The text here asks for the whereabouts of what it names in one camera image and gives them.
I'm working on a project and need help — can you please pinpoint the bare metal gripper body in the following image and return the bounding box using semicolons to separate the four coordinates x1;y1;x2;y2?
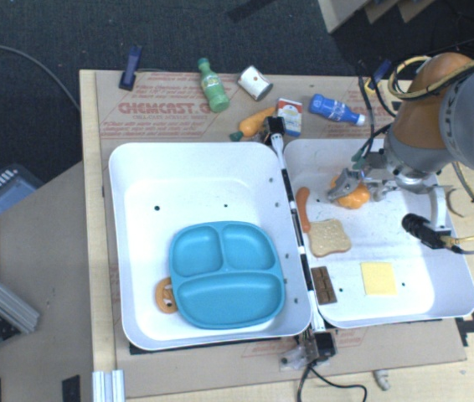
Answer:
361;151;440;195

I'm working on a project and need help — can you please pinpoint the orange round toy food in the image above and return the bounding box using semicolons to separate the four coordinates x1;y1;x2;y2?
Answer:
329;175;372;210

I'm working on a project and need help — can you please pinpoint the orange sausage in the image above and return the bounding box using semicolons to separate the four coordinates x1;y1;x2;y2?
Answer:
295;186;313;235

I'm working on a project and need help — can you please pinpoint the tan bread slice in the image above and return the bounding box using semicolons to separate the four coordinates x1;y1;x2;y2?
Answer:
307;218;353;259

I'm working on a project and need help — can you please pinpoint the thin black and white rod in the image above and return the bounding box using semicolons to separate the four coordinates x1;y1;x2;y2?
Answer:
270;134;326;332

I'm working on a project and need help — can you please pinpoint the blue bottle white cap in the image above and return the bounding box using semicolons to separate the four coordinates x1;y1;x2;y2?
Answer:
307;93;367;127

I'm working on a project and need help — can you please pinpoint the white and orange carton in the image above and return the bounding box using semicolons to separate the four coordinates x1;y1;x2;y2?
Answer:
276;96;304;138

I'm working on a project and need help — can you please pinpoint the yellow cheese slice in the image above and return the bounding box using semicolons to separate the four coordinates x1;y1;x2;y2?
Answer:
359;260;399;297

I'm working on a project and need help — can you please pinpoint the white plastic tray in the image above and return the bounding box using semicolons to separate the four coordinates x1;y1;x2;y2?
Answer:
282;137;474;330
108;141;314;352

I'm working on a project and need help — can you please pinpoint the brown chocolate bar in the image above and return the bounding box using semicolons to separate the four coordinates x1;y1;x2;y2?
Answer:
310;265;338;307

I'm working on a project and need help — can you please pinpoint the orange carrot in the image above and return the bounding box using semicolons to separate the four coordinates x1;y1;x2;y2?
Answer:
229;106;277;143

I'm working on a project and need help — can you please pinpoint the white can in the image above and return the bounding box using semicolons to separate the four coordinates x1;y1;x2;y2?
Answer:
236;64;274;101

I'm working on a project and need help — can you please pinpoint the blue divided plate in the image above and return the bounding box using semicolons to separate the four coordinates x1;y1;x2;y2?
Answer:
167;220;286;331

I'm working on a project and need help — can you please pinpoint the green bottle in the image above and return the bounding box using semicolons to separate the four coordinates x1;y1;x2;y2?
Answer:
197;57;231;114

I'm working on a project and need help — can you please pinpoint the brown cardboard board red print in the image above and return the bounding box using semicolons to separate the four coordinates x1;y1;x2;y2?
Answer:
94;70;469;399

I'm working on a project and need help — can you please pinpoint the orange toy pretzel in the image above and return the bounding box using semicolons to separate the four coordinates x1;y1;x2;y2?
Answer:
154;276;179;315

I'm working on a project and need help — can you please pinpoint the black cylinder on white bracket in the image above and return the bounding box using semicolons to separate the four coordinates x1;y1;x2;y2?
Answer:
401;184;458;250

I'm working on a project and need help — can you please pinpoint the black block with thin wires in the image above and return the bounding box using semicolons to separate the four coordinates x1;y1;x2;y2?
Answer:
263;116;286;144
299;331;338;364

